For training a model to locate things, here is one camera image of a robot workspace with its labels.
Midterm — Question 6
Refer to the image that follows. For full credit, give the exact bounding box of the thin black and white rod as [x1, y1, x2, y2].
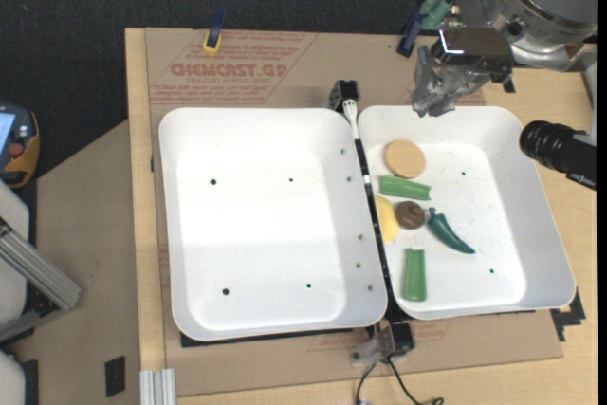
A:
[342, 98, 395, 324]

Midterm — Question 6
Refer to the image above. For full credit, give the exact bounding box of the white plastic tray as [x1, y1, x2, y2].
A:
[356, 104, 578, 322]
[157, 106, 390, 342]

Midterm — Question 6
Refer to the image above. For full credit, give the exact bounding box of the yellow lemon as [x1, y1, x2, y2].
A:
[374, 195, 401, 246]

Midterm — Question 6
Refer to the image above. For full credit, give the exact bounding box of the tan round biscuit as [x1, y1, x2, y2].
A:
[383, 138, 428, 180]

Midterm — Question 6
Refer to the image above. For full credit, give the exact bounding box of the black block with thin wires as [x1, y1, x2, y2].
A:
[349, 322, 418, 367]
[326, 79, 360, 113]

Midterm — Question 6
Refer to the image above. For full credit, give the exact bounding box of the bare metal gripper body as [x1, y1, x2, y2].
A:
[437, 0, 598, 85]

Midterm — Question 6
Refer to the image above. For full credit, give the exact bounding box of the brown round chocolate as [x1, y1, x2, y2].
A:
[394, 199, 427, 230]

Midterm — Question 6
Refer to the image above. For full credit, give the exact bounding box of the black cylinder on white bracket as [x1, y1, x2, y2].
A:
[518, 50, 598, 192]

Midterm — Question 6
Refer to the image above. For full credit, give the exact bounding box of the brown cardboard board red print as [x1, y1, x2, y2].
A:
[144, 27, 565, 397]

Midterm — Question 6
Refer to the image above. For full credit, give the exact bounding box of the light green celery piece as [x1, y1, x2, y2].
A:
[377, 174, 433, 202]
[402, 247, 429, 304]

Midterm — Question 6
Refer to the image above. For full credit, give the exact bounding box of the dark green chili pepper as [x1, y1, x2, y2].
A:
[427, 206, 477, 256]

